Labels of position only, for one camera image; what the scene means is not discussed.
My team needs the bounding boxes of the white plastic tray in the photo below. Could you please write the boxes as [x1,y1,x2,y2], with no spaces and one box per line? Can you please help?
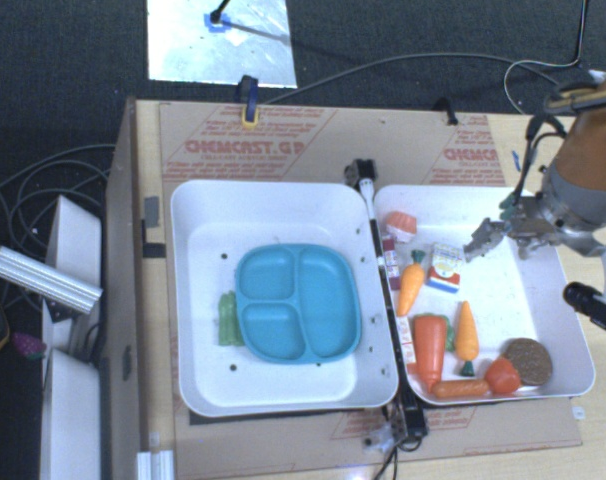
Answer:
[169,178,401,418]
[372,183,597,408]

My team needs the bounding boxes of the maroon and white carton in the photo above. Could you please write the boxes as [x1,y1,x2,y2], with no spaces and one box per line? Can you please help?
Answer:
[380,234,403,291]

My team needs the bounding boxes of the brown cardboard board red print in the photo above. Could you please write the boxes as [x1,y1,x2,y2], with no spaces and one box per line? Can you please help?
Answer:
[157,101,584,465]

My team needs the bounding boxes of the orange sausage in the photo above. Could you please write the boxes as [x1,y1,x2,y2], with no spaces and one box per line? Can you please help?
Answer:
[430,378,491,401]

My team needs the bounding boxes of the black cylinder on white bracket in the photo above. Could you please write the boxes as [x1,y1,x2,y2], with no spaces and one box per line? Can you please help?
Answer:
[562,244,606,332]

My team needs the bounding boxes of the blue divided plate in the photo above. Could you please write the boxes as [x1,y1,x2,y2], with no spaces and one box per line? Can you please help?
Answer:
[234,243,363,366]

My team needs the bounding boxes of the orange and white sushi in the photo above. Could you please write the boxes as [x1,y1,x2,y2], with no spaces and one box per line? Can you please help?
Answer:
[384,210,419,242]

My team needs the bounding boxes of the orange bottle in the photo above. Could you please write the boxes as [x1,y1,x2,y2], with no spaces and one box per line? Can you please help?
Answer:
[412,313,450,395]

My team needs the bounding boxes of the thin black and white rod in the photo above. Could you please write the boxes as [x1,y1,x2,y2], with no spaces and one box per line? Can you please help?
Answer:
[360,177,410,419]

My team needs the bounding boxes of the brown round biscuit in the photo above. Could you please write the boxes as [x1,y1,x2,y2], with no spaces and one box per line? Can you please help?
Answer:
[503,337,554,387]

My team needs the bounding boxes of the red orange pepper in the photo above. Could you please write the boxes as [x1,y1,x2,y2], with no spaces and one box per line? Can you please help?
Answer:
[483,356,522,396]

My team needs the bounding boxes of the white and red packet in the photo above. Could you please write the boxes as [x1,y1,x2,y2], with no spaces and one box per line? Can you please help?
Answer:
[394,315,417,367]

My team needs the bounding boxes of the orange carrot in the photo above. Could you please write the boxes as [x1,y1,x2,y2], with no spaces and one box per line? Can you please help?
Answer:
[454,300,481,377]
[395,249,428,318]

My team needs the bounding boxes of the purple toy fruit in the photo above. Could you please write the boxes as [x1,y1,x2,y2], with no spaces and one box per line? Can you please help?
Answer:
[11,331,48,362]

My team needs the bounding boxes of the green toy beans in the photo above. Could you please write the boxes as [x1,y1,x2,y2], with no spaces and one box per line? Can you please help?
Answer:
[217,290,246,348]

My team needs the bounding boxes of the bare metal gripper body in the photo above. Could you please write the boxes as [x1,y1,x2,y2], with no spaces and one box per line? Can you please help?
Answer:
[502,202,606,262]

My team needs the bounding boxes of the white carton orange blue print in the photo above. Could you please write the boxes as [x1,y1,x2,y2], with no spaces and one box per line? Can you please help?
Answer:
[426,242,464,295]

